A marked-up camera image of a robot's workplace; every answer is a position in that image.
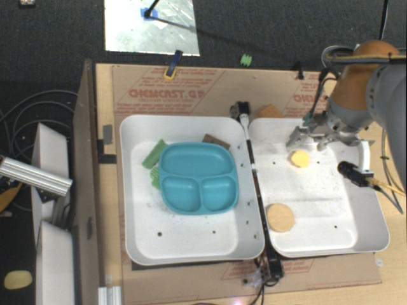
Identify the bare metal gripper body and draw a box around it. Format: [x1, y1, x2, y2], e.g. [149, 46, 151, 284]
[306, 111, 360, 146]

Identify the yellow scalloped biscuit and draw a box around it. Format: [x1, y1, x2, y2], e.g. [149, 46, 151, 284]
[288, 149, 310, 168]

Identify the orange toy bread slice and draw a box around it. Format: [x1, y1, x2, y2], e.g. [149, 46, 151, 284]
[257, 104, 284, 119]

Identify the thin black and white rod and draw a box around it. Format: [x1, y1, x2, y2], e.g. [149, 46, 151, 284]
[240, 114, 275, 261]

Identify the white plastic tray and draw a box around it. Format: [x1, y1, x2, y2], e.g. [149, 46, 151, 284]
[248, 116, 391, 259]
[119, 114, 266, 266]

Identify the brown rectangular biscuit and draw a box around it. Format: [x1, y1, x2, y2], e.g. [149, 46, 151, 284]
[202, 133, 231, 151]

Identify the tan round biscuit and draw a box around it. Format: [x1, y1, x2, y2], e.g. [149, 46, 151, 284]
[266, 203, 296, 233]

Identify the blue divided plate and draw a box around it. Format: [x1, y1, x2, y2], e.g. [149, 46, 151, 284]
[157, 142, 240, 217]

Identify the brown cardboard board, red print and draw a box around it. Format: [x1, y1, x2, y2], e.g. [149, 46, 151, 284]
[111, 64, 383, 299]

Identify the green flat rectangular toy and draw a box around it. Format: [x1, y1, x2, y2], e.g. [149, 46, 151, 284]
[141, 139, 169, 170]

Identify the pale yellow oval toy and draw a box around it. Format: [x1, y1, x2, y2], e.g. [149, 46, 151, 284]
[3, 269, 34, 290]

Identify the black cylinder on white bracket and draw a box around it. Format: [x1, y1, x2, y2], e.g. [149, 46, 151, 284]
[337, 139, 376, 188]

